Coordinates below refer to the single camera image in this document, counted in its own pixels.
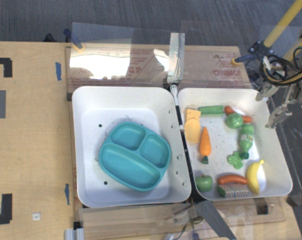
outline toy carrot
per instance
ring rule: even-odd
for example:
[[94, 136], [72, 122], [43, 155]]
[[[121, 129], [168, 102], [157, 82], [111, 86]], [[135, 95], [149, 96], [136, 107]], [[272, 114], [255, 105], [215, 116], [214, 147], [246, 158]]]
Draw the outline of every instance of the toy carrot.
[[[230, 114], [233, 114], [233, 113], [236, 113], [232, 107], [230, 106], [225, 106], [224, 107], [224, 112], [227, 114], [227, 115], [230, 115]], [[249, 124], [252, 122], [252, 118], [248, 115], [241, 115], [242, 118], [243, 118], [243, 122], [246, 123], [246, 124]]]
[[200, 141], [200, 154], [203, 156], [202, 164], [208, 164], [208, 156], [211, 154], [211, 141], [207, 127], [202, 130], [202, 136]]

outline black corner marker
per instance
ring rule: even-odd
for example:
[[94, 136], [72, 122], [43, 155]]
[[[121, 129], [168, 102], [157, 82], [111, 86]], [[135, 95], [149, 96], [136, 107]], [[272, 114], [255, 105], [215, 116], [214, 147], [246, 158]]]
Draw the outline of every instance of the black corner marker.
[[0, 225], [12, 220], [12, 194], [2, 194]]
[[12, 77], [12, 60], [10, 58], [0, 58], [0, 65], [3, 65], [3, 77]]

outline white tray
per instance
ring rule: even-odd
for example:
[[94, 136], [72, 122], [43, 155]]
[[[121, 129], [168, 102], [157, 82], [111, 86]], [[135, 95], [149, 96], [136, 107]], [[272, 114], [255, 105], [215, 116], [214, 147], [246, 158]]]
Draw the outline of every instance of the white tray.
[[207, 127], [211, 140], [209, 164], [200, 162], [199, 144], [187, 143], [187, 148], [194, 177], [205, 174], [213, 178], [212, 190], [199, 192], [205, 199], [226, 200], [217, 191], [218, 177], [226, 174], [246, 176], [249, 164], [260, 159], [264, 159], [264, 164], [258, 171], [260, 193], [251, 193], [248, 198], [285, 196], [292, 190], [292, 179], [276, 130], [265, 127], [270, 116], [267, 103], [265, 100], [256, 101], [257, 93], [252, 89], [220, 88], [185, 88], [178, 93], [183, 124], [187, 108], [198, 109], [205, 106], [229, 105], [252, 117], [255, 129], [253, 146], [249, 151], [249, 159], [242, 161], [244, 166], [239, 170], [228, 163], [227, 157], [239, 149], [240, 130], [228, 128], [225, 115], [200, 117], [201, 127]]
[[[84, 86], [72, 95], [77, 193], [91, 208], [180, 203], [191, 183], [174, 99], [156, 87]], [[143, 124], [171, 147], [171, 160], [161, 182], [151, 191], [128, 188], [99, 166], [98, 154], [109, 132], [122, 122]]]

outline teal divided plate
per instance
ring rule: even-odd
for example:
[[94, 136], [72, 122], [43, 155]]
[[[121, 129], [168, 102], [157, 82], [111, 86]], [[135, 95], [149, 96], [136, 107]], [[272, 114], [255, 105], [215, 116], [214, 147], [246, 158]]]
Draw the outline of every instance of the teal divided plate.
[[118, 124], [104, 141], [98, 157], [105, 173], [137, 191], [154, 189], [163, 178], [170, 159], [168, 142], [134, 122]]

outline yellow pole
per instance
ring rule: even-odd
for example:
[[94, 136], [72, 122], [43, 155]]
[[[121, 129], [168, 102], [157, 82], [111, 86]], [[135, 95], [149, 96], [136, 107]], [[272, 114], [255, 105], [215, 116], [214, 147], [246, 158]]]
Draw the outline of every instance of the yellow pole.
[[[283, 59], [291, 62], [293, 60], [293, 52], [295, 51], [295, 49], [299, 46], [302, 46], [302, 38], [300, 38], [292, 47], [290, 50], [288, 50], [286, 52], [286, 54], [283, 56]], [[297, 50], [295, 55], [298, 55], [300, 52], [300, 50]]]
[[295, 18], [295, 16], [302, 9], [302, 0], [295, 0], [295, 2], [291, 5], [289, 10], [285, 13], [282, 19], [278, 22], [272, 32], [268, 35], [268, 37], [264, 40], [264, 46], [270, 48], [275, 41], [279, 38], [282, 32], [286, 29], [286, 27], [290, 24], [290, 22]]

